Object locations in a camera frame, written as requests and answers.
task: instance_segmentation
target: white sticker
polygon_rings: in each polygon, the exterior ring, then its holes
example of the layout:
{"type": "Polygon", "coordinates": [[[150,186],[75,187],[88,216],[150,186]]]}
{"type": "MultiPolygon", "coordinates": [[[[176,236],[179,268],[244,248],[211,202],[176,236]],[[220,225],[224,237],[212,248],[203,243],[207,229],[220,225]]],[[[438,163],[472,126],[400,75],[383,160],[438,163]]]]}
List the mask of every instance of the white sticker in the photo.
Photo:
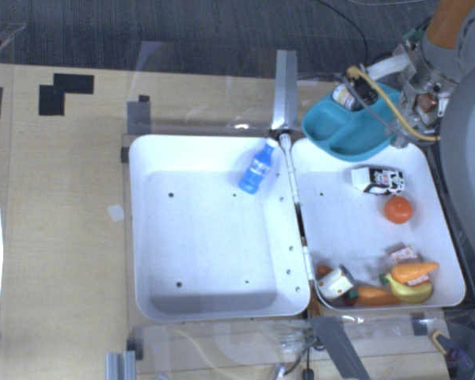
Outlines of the white sticker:
{"type": "Polygon", "coordinates": [[[125,219],[124,209],[119,204],[109,206],[108,213],[111,215],[113,222],[123,221],[125,219]]]}

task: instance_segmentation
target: gray carpet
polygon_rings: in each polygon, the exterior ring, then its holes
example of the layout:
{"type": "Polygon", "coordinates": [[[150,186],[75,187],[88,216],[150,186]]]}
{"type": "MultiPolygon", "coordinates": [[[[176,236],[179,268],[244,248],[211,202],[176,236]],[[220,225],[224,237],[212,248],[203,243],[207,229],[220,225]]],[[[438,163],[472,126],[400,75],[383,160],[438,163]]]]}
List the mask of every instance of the gray carpet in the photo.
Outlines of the gray carpet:
{"type": "MultiPolygon", "coordinates": [[[[379,7],[322,1],[362,29],[369,62],[397,46],[438,0],[379,7]]],[[[15,61],[36,65],[130,70],[144,40],[183,44],[189,65],[182,70],[195,73],[253,74],[258,70],[237,63],[280,48],[298,52],[304,73],[342,71],[364,59],[352,25],[314,0],[0,0],[0,21],[27,25],[15,61]],[[224,58],[231,64],[222,69],[224,58]]]]}

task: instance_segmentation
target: orange carrot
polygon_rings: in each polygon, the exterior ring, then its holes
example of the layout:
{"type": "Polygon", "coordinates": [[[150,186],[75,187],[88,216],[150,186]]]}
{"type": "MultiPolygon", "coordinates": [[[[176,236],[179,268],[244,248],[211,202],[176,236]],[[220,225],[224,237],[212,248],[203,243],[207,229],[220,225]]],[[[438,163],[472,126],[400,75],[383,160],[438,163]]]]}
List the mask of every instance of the orange carrot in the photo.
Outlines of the orange carrot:
{"type": "Polygon", "coordinates": [[[439,267],[436,262],[397,264],[390,274],[399,283],[407,283],[439,267]]]}
{"type": "Polygon", "coordinates": [[[398,304],[400,299],[388,291],[372,286],[361,286],[357,288],[359,302],[365,306],[388,306],[398,304]]]}

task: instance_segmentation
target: wooden surface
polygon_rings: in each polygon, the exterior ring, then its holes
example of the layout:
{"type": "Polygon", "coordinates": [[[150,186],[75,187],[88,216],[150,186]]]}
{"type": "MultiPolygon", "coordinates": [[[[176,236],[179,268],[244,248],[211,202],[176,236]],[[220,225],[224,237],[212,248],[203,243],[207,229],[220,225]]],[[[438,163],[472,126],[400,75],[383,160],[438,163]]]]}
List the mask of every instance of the wooden surface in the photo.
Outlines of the wooden surface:
{"type": "MultiPolygon", "coordinates": [[[[0,66],[0,74],[7,71],[0,66]]],[[[301,114],[331,88],[301,83],[301,114]]],[[[8,208],[0,380],[100,379],[105,354],[125,349],[124,221],[113,222],[107,207],[124,207],[120,148],[126,102],[139,94],[150,96],[160,124],[233,126],[267,122],[274,81],[13,68],[10,168],[3,181],[8,208]],[[64,117],[39,116],[39,85],[52,85],[55,72],[94,75],[94,93],[67,94],[64,117]]],[[[279,351],[281,330],[268,327],[274,324],[253,322],[227,323],[223,331],[225,323],[186,325],[183,336],[176,326],[147,327],[149,348],[157,359],[164,357],[153,370],[170,379],[267,378],[276,361],[295,355],[279,351]]],[[[443,328],[440,315],[432,322],[443,328]]],[[[392,325],[385,335],[350,331],[373,378],[448,378],[443,357],[426,336],[407,329],[395,336],[397,328],[392,325]]],[[[326,352],[312,359],[319,376],[338,378],[326,352]]],[[[139,378],[153,379],[155,373],[139,378]]]]}

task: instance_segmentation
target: white bottle cap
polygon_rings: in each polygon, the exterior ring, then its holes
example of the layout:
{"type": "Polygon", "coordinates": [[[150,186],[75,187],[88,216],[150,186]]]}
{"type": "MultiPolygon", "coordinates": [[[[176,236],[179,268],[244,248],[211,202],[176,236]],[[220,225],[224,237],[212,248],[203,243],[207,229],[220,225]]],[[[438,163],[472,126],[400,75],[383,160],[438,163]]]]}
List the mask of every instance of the white bottle cap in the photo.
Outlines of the white bottle cap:
{"type": "Polygon", "coordinates": [[[278,146],[278,141],[276,141],[276,139],[273,139],[273,138],[267,138],[266,145],[276,148],[278,146]]]}

